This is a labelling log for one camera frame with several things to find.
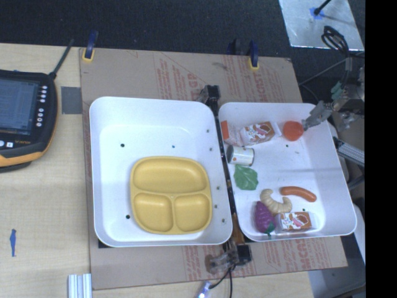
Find orange printed carton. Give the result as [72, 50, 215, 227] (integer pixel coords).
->
[274, 211, 318, 232]
[239, 121, 282, 145]

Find yellow divided plate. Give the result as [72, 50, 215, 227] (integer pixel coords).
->
[130, 156, 213, 235]

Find beige croissant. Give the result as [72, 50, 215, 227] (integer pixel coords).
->
[259, 188, 293, 214]

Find white can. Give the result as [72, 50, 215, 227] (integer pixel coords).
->
[226, 145, 255, 166]

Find purple grapes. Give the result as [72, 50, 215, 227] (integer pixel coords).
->
[254, 201, 276, 237]

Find white plastic tray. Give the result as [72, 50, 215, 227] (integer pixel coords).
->
[218, 101, 358, 242]
[89, 96, 233, 248]

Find small orange and white carton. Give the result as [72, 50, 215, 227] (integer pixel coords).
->
[220, 120, 239, 145]

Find orange ball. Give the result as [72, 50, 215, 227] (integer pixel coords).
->
[282, 120, 305, 142]

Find brown cardboard board red print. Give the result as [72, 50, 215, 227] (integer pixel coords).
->
[79, 47, 349, 291]

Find thin black and white rod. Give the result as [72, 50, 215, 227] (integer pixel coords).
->
[213, 103, 240, 245]

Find orange sausage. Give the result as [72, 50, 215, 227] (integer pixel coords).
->
[280, 186, 318, 203]

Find black block with thin wires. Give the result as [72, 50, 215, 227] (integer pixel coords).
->
[236, 243, 252, 265]
[198, 84, 221, 106]

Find green leaf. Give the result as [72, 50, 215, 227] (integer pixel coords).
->
[233, 164, 259, 191]

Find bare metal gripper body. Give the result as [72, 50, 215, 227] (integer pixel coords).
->
[333, 84, 366, 112]

